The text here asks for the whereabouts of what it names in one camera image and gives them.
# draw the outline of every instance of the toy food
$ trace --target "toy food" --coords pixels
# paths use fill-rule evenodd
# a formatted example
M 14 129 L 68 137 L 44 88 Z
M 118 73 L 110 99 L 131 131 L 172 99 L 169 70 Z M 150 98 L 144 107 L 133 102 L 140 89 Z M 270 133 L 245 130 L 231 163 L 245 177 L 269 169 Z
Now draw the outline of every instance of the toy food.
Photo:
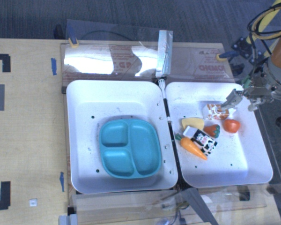
M 203 131 L 214 138 L 218 138 L 220 135 L 220 125 L 214 124 L 204 127 Z
M 196 129 L 194 127 L 187 126 L 183 132 L 185 137 L 188 137 L 195 144 L 198 145 L 199 149 L 208 156 L 217 146 L 217 142 L 202 130 Z
M 204 119 L 223 120 L 229 116 L 229 110 L 222 110 L 220 104 L 206 104 L 202 109 Z
M 189 151 L 190 153 L 207 160 L 207 157 L 204 155 L 204 153 L 200 150 L 200 148 L 197 147 L 196 144 L 193 143 L 192 140 L 190 140 L 188 137 L 183 137 L 180 140 L 180 145 Z
M 240 128 L 240 122 L 234 119 L 225 119 L 223 127 L 229 133 L 236 133 Z
M 184 118 L 181 120 L 181 123 L 184 129 L 190 126 L 202 130 L 204 127 L 204 120 L 202 118 Z

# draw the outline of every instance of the tomato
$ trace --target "tomato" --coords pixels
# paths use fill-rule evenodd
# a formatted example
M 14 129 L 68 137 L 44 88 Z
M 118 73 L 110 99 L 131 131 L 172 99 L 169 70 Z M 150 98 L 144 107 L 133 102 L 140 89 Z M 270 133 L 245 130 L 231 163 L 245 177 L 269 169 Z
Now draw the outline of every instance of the tomato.
M 236 133 L 240 128 L 240 122 L 234 119 L 225 119 L 223 126 L 226 132 Z

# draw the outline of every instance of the orange object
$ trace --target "orange object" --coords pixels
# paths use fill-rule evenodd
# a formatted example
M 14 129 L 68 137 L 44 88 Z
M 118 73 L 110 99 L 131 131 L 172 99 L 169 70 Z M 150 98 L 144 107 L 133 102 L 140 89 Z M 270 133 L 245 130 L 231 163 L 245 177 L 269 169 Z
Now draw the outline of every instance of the orange object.
M 204 127 L 203 131 L 206 132 L 211 137 L 218 138 L 220 135 L 220 126 L 217 124 L 207 126 Z
M 188 137 L 181 138 L 180 145 L 185 150 L 189 151 L 190 153 L 192 153 L 192 154 L 194 154 L 194 155 L 196 155 L 196 156 L 198 156 L 198 157 L 200 157 L 200 158 L 202 158 L 204 160 L 207 160 L 207 157 L 205 156 L 205 154 Z
M 223 126 L 225 131 L 229 133 L 236 133 L 240 128 L 240 122 L 234 119 L 225 119 Z
M 271 60 L 275 66 L 281 68 L 281 38 L 273 50 Z

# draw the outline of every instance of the clear plastic panel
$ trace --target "clear plastic panel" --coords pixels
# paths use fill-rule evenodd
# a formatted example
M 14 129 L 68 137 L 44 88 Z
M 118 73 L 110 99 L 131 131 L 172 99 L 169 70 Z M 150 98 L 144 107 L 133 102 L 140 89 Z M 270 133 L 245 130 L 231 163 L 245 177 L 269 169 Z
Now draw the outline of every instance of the clear plastic panel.
M 231 186 L 199 189 L 196 200 L 203 201 L 218 224 L 280 224 L 273 196 L 264 185 Z M 184 191 L 142 191 L 97 195 L 73 195 L 72 207 L 79 225 L 84 224 L 187 224 L 201 223 L 199 202 L 192 188 Z
M 77 79 L 151 81 L 167 75 L 172 39 L 167 30 L 68 20 L 63 87 Z

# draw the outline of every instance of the cable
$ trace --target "cable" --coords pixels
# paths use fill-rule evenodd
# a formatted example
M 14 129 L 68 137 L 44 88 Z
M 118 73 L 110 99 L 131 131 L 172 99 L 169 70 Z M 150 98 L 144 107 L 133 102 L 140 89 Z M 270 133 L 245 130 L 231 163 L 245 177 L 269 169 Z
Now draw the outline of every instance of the cable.
M 281 9 L 281 2 L 271 6 L 270 8 L 264 10 L 263 12 L 259 13 L 256 17 L 254 17 L 247 25 L 247 30 L 252 33 L 252 35 L 260 40 L 271 40 L 275 38 L 281 37 L 281 30 L 275 30 L 270 32 L 259 32 L 259 26 L 266 15 L 269 13 L 280 10 Z
M 252 33 L 250 32 L 250 34 L 249 34 L 249 38 L 250 38 L 250 41 L 251 41 L 251 44 L 252 44 L 252 56 L 253 56 L 253 59 L 254 59 L 254 65 L 253 65 L 253 69 L 252 69 L 252 71 L 250 72 L 250 80 L 252 79 L 252 77 L 253 77 L 253 74 L 254 74 L 254 72 L 255 72 L 255 70 L 256 70 L 256 68 L 257 68 L 257 58 L 258 58 L 258 54 L 257 54 L 257 51 L 256 51 L 256 46 L 255 46 L 255 42 L 254 42 L 254 39 L 253 39 L 253 37 L 252 37 L 253 35 L 252 35 Z
M 269 47 L 267 46 L 266 42 L 262 39 L 260 40 L 262 42 L 262 44 L 264 45 L 264 47 L 266 48 L 268 54 L 272 55 L 272 52 L 271 50 L 269 49 Z
M 185 206 L 184 208 L 180 208 L 180 210 L 185 210 L 189 207 L 189 205 Z
M 120 33 L 117 33 L 117 32 L 113 32 L 113 31 L 107 31 L 107 30 L 96 30 L 96 31 L 88 32 L 88 33 L 84 34 L 84 35 L 80 38 L 80 40 L 85 39 L 85 37 L 87 37 L 88 35 L 90 35 L 90 34 L 92 34 L 92 33 L 95 33 L 95 32 L 108 32 L 108 33 L 111 33 L 111 34 L 114 34 L 114 35 L 118 35 L 118 36 L 120 36 L 120 37 L 123 37 L 123 38 L 127 39 L 128 41 L 133 41 L 132 39 L 130 39 L 130 38 L 124 36 L 123 34 L 120 34 Z
M 171 222 L 171 224 L 169 224 L 169 225 L 173 225 L 173 224 L 176 222 L 177 217 L 178 217 L 178 209 L 176 210 L 176 214 L 175 214 L 174 220 L 173 220 L 173 221 Z
M 181 216 L 180 210 L 178 212 L 179 212 L 179 223 L 180 223 L 180 225 L 186 225 L 186 219 Z

